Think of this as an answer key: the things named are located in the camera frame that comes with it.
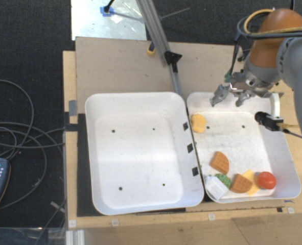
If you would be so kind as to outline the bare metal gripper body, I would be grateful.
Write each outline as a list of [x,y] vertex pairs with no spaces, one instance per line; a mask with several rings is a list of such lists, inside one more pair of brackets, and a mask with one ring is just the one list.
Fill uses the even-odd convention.
[[248,70],[234,72],[229,79],[230,88],[233,93],[257,95],[261,98],[270,97],[270,90],[279,83],[279,80],[265,82]]

